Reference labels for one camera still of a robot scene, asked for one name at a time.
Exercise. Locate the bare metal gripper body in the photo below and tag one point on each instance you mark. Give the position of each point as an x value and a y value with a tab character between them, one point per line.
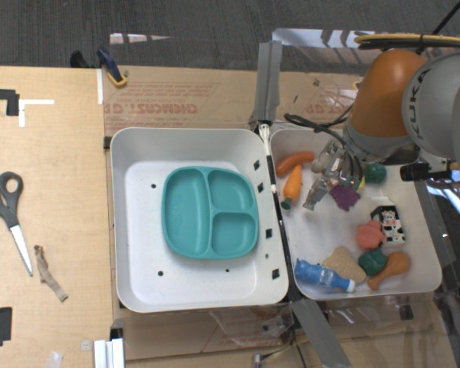
339	167

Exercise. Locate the green broccoli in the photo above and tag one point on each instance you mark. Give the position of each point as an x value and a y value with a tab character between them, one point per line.
372	262
375	173

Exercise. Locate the crumpled beige strip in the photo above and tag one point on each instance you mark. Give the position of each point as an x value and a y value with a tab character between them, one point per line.
46	272

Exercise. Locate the black cylinder on white bracket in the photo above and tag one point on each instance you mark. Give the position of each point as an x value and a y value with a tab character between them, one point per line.
416	171

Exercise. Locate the orange carrot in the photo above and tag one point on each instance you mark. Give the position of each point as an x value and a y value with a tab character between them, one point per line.
293	186

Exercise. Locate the orange sausage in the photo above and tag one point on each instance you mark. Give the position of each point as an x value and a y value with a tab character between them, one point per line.
291	162

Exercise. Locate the teal divided plate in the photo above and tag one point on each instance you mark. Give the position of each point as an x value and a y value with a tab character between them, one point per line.
191	213

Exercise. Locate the pink toy food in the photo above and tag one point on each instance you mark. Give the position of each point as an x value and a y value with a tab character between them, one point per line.
370	236

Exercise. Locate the yellow toy food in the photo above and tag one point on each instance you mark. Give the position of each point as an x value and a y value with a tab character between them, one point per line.
361	184

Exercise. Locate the white plastic tray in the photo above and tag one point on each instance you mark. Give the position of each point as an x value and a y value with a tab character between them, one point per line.
329	232
145	244

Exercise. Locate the brown cardboard board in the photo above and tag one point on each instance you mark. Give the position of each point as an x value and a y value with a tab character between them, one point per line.
168	102

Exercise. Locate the brown chicken drumstick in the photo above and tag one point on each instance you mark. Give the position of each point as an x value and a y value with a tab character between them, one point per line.
395	267

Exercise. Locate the blue bottle with white cap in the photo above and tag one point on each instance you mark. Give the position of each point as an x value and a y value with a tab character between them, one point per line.
318	274

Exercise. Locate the beige biscuit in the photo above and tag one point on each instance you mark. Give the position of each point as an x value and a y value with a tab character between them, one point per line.
345	265

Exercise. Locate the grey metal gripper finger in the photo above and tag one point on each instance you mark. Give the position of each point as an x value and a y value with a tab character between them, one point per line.
322	162
316	194

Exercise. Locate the cow print milk carton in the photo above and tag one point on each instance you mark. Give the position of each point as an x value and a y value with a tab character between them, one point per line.
391	224

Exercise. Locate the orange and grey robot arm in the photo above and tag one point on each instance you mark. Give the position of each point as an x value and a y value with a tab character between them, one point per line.
383	94

